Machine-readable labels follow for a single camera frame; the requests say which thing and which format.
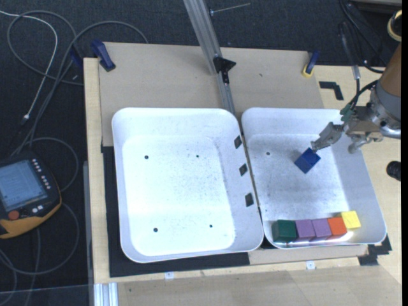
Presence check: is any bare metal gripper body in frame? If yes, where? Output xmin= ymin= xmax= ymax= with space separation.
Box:
xmin=342 ymin=99 xmax=402 ymax=142

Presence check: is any blue cube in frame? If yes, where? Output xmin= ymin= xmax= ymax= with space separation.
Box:
xmin=293 ymin=147 xmax=321 ymax=175

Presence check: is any white plastic tray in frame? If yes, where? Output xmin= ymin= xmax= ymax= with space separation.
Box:
xmin=111 ymin=106 xmax=265 ymax=264
xmin=240 ymin=106 xmax=388 ymax=250

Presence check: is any yellow cube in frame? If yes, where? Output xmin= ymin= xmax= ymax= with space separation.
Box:
xmin=340 ymin=210 xmax=362 ymax=230

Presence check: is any orange cube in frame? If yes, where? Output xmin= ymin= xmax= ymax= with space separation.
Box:
xmin=327 ymin=217 xmax=348 ymax=237

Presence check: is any purple cube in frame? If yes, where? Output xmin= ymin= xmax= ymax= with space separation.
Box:
xmin=311 ymin=217 xmax=333 ymax=238
xmin=295 ymin=219 xmax=316 ymax=240

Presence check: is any green cube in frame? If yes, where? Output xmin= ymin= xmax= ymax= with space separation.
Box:
xmin=271 ymin=219 xmax=298 ymax=244

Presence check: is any brown cardboard board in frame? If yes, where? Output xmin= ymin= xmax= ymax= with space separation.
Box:
xmin=98 ymin=41 xmax=368 ymax=265

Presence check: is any black cylinder on white bracket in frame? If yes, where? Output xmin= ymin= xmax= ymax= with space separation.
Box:
xmin=386 ymin=160 xmax=402 ymax=182

